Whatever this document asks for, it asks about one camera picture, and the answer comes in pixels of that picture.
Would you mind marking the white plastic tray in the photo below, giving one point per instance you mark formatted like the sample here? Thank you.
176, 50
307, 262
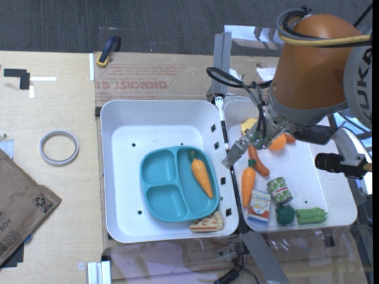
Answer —
308, 173
127, 164

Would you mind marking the green toy bean pods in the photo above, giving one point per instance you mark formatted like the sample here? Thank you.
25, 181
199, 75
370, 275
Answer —
311, 216

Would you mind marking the green toy broccoli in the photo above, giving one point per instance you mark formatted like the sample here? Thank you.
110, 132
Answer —
285, 214

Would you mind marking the brown padded envelope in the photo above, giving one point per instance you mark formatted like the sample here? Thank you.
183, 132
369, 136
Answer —
20, 206

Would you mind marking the toy pizza slice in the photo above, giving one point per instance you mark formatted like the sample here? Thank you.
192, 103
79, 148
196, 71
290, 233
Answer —
207, 224

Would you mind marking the orange toy carrot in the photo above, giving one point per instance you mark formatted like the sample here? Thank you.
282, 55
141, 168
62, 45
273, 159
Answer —
202, 174
248, 182

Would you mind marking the brown cardboard board red print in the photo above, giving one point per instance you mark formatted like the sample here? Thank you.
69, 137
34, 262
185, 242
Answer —
154, 81

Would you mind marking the dull grey metal gripper finger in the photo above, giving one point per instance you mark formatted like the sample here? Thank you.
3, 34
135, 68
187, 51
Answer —
234, 155

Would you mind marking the green pea can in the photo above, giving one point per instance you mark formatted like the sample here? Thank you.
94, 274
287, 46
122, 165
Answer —
279, 191

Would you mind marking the black cylinder on white bracket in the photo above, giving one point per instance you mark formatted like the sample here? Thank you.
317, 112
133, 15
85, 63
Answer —
330, 162

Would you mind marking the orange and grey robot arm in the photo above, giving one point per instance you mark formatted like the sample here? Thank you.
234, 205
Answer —
311, 72

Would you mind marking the yellow toy food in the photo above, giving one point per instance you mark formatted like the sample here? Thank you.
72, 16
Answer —
248, 125

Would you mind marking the orange toy fruit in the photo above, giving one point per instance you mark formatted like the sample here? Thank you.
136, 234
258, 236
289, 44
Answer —
278, 143

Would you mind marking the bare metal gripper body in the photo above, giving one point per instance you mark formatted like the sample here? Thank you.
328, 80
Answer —
272, 129

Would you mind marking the small orange-brown toy food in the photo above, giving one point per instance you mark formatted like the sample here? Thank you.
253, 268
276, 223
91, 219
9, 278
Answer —
290, 138

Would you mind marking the teal divided plate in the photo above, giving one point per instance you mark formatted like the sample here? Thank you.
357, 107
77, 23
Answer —
161, 185

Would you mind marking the orange-brown toy sausage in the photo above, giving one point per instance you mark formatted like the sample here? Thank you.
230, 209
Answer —
260, 166

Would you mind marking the small white orange carton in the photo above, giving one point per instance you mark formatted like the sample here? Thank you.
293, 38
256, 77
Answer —
259, 206

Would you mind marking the white tape roll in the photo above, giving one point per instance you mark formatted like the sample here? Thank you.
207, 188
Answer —
44, 155

